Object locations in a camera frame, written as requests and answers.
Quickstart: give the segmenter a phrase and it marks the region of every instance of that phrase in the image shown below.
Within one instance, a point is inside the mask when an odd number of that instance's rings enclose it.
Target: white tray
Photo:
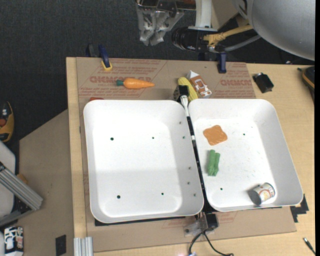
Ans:
[[[275,108],[263,99],[196,99],[189,104],[201,171],[210,205],[227,212],[297,205],[303,191]],[[210,145],[203,131],[219,125],[227,140]],[[208,176],[208,152],[220,153],[219,171]],[[248,192],[270,183],[275,196],[253,204]]]
[[[297,205],[302,188],[275,108],[262,99],[196,99],[189,104],[209,204],[221,212]],[[94,100],[83,112],[90,208],[103,223],[196,215],[204,197],[183,107],[172,100]],[[220,125],[211,146],[203,131]],[[220,153],[208,176],[209,150]],[[255,205],[249,191],[270,183]]]
[[[84,126],[90,208],[103,223],[191,216],[204,205],[182,106],[94,100]]]

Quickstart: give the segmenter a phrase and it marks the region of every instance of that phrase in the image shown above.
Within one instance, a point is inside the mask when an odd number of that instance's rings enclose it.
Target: metal can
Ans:
[[[263,202],[273,198],[275,194],[276,191],[270,183],[258,185],[249,192],[251,200],[256,205],[261,205]]]

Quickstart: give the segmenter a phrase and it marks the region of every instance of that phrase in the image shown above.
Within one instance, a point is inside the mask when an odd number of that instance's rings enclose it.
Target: black cable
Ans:
[[[216,253],[218,253],[218,254],[220,254],[220,255],[223,255],[223,256],[234,256],[233,253],[224,254],[224,253],[222,253],[222,252],[220,252],[220,251],[217,251],[217,250],[214,248],[214,246],[211,244],[209,238],[207,237],[206,231],[204,231],[202,234],[205,236],[205,238],[207,239],[209,245],[211,246],[211,248],[212,248]]]
[[[237,43],[237,44],[232,45],[232,46],[228,46],[228,47],[224,48],[224,50],[226,52],[231,52],[231,51],[237,50],[237,49],[239,49],[241,47],[244,47],[244,46],[246,46],[248,44],[251,44],[251,43],[253,43],[254,41],[257,41],[260,38],[261,38],[260,35],[255,35],[255,36],[253,36],[253,37],[251,37],[251,38],[249,38],[249,39],[247,39],[247,40],[245,40],[243,42]]]
[[[191,243],[190,243],[190,246],[189,246],[189,250],[188,250],[188,254],[189,254],[189,255],[192,254],[191,249],[192,249],[192,246],[194,245],[194,243],[197,241],[197,239],[198,239],[201,235],[204,235],[205,238],[206,238],[206,240],[209,242],[209,245],[211,246],[211,248],[212,248],[216,253],[218,253],[218,254],[220,254],[220,255],[222,255],[222,256],[234,256],[233,253],[224,254],[224,253],[216,250],[216,249],[214,248],[214,246],[212,245],[212,243],[210,242],[209,238],[207,237],[206,231],[207,231],[207,230],[205,230],[205,231],[197,234],[197,235],[192,239],[192,241],[191,241]]]
[[[188,254],[191,255],[191,248],[194,245],[195,241],[197,241],[197,239],[202,235],[202,233],[197,234],[191,241],[190,246],[189,246],[189,250],[188,250]]]

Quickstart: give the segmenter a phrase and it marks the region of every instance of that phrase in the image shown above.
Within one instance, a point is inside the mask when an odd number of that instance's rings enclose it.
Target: small box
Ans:
[[[4,229],[4,255],[22,256],[24,254],[24,230],[21,226]]]
[[[263,94],[266,92],[271,92],[272,88],[274,87],[274,84],[271,82],[268,75],[264,73],[258,73],[254,75],[253,80]]]
[[[207,84],[199,74],[190,70],[186,78],[190,81],[193,88],[201,98],[208,99],[211,97],[212,91],[208,88]]]

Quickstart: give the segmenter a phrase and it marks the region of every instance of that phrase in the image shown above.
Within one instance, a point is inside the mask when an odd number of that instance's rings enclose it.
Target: orange carrot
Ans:
[[[117,80],[116,81],[117,86],[125,86],[128,89],[140,89],[140,88],[147,88],[147,87],[153,87],[155,84],[153,82],[148,82],[136,78],[128,77],[124,81]]]

